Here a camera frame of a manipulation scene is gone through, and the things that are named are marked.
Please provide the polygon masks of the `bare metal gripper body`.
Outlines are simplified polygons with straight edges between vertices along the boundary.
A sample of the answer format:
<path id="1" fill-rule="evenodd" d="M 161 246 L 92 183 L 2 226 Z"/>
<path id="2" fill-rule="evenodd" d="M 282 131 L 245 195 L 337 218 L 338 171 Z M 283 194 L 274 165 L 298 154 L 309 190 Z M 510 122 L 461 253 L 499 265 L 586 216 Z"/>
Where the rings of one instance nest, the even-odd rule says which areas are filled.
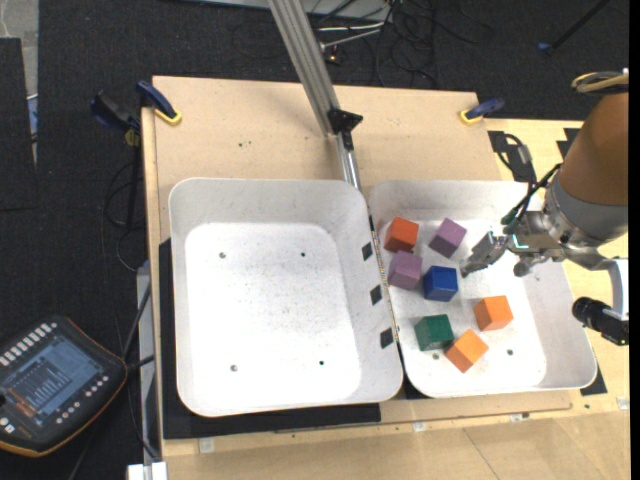
<path id="1" fill-rule="evenodd" d="M 539 255 L 546 261 L 571 261 L 585 269 L 606 269 L 599 252 L 604 243 L 574 226 L 561 212 L 526 211 L 503 227 L 507 250 L 515 256 Z"/>

